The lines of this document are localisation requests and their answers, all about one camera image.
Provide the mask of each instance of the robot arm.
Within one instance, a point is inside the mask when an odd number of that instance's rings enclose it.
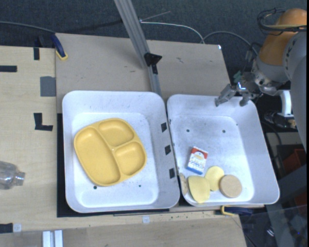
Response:
[[[264,25],[264,19],[275,13],[282,13],[275,25]],[[244,106],[249,100],[259,98],[263,94],[281,96],[282,112],[268,115],[271,118],[267,120],[280,120],[276,124],[281,127],[293,127],[296,123],[305,150],[306,17],[307,12],[297,8],[287,11],[274,9],[260,13],[257,19],[259,26],[270,33],[259,55],[253,60],[251,72],[243,72],[236,86],[228,84],[215,99],[216,106],[219,106],[238,92],[243,97],[240,105]],[[290,90],[282,90],[281,86],[287,81],[291,82]]]

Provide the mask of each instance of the table surface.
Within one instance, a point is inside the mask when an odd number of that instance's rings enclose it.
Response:
[[[0,190],[0,224],[19,223],[23,231],[142,225],[142,215],[56,216],[57,113],[61,112],[63,96],[72,90],[150,90],[147,71],[141,68],[128,39],[57,36],[69,55],[65,62],[51,48],[40,48],[40,59],[34,60],[33,48],[0,46],[0,65],[18,67],[17,73],[0,73],[0,160],[14,163],[26,172],[23,186]],[[158,70],[165,101],[177,93],[218,95],[229,83],[216,45],[162,41],[148,44],[152,53],[163,56]],[[57,97],[41,96],[40,78],[46,76],[56,77]],[[35,130],[34,113],[42,113],[43,124],[53,125],[53,130]],[[150,224],[157,229],[165,227],[155,224],[186,230],[201,222],[222,225],[235,235],[234,246],[245,246],[238,216],[232,220],[215,215],[209,208],[193,207],[176,207],[168,213],[150,215]],[[226,233],[221,232],[223,238],[228,238]]]

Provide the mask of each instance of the white plastic tray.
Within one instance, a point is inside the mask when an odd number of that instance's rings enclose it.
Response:
[[[152,92],[73,91],[63,98],[65,193],[80,213],[162,209],[180,197],[176,166],[162,98]],[[79,163],[75,134],[94,122],[121,118],[136,131],[147,153],[137,175],[113,186],[95,186]]]
[[[242,183],[242,194],[234,199],[212,191],[203,204],[188,192],[184,197],[193,206],[273,204],[279,187],[264,140],[258,112],[253,102],[241,107],[241,97],[233,97],[216,107],[215,96],[173,95],[167,112],[179,173],[186,178],[195,173],[186,169],[193,146],[209,153],[205,172],[219,166]]]

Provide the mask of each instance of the clear plastic bottle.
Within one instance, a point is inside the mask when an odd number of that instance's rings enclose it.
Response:
[[[20,172],[16,165],[0,161],[0,189],[22,186],[24,177],[25,173]]]

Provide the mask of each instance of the yellow plate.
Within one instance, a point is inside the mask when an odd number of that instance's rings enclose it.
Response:
[[[74,148],[87,176],[100,186],[131,178],[147,161],[144,146],[133,127],[119,118],[81,129],[75,135]]]

